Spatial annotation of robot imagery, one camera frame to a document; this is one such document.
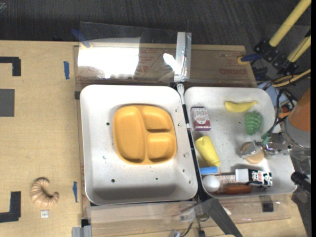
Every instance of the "gray carpet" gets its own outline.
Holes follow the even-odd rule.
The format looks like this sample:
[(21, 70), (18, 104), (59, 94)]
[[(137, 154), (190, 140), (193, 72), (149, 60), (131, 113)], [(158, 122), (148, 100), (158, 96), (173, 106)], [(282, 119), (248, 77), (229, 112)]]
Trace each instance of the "gray carpet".
[[(190, 31), (193, 44), (244, 45), (253, 53), (253, 47), (269, 39), (299, 1), (0, 0), (7, 5), (0, 12), (0, 40), (76, 40), (71, 29), (79, 29), (83, 21)], [(310, 26), (311, 6), (280, 43), (281, 51), (289, 54)], [(298, 65), (299, 71), (310, 68), (310, 48)], [(308, 87), (310, 80), (304, 79), (289, 90), (299, 99)], [(311, 234), (308, 212), (303, 218)]]

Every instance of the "yellow divided plate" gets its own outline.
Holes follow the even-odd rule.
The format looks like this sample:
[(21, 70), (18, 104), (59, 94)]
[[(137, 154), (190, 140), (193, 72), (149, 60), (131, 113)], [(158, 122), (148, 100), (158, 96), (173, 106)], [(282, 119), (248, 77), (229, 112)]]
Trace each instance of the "yellow divided plate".
[(130, 105), (118, 109), (113, 137), (118, 156), (127, 163), (162, 163), (172, 159), (177, 151), (172, 119), (155, 106)]

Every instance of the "wooden table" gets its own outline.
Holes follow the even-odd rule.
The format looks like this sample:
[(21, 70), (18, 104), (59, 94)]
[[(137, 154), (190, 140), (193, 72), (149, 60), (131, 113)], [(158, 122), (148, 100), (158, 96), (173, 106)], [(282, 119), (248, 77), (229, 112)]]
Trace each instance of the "wooden table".
[[(71, 236), (82, 217), (81, 177), (74, 47), (77, 42), (0, 41), (0, 56), (21, 59), (21, 76), (12, 76), (12, 64), (0, 63), (0, 88), (15, 90), (14, 117), (0, 117), (0, 212), (9, 210), (10, 192), (21, 191), (21, 217), (0, 223), (0, 236)], [(66, 79), (64, 61), (70, 65)], [(41, 208), (30, 198), (33, 181), (50, 180), (49, 193), (59, 202), (41, 218)], [(78, 202), (73, 184), (78, 185)], [(283, 220), (237, 224), (244, 236), (306, 236), (298, 208), (287, 201), (291, 217)], [(218, 227), (204, 229), (220, 236)], [(170, 232), (132, 235), (168, 236)], [(197, 236), (196, 230), (187, 235)]]

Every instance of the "toy banana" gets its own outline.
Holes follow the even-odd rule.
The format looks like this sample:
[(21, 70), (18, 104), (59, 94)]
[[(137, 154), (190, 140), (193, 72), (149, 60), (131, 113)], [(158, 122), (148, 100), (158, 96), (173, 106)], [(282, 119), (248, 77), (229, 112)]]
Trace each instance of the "toy banana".
[(249, 110), (253, 105), (257, 104), (257, 101), (234, 103), (230, 101), (225, 102), (225, 107), (228, 111), (233, 113), (242, 113)]

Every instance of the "blue tape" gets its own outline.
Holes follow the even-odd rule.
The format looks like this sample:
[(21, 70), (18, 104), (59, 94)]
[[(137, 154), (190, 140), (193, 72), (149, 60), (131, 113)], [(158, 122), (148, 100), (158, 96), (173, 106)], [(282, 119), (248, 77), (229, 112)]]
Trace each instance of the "blue tape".
[(86, 37), (78, 30), (72, 29), (71, 33), (87, 48), (91, 47)]
[(217, 167), (205, 167), (205, 168), (200, 168), (199, 172), (201, 175), (208, 175), (208, 174), (216, 174), (218, 173)]
[(77, 196), (77, 182), (74, 182), (73, 185), (73, 191), (74, 191), (74, 195), (75, 195), (75, 202), (78, 203), (78, 196)]
[(64, 61), (64, 72), (65, 72), (66, 80), (70, 79), (70, 77), (69, 77), (69, 62), (67, 62), (67, 61)]
[(243, 56), (240, 60), (241, 61), (256, 61), (256, 60), (260, 60), (262, 58), (262, 56), (260, 54), (249, 54), (246, 56)]

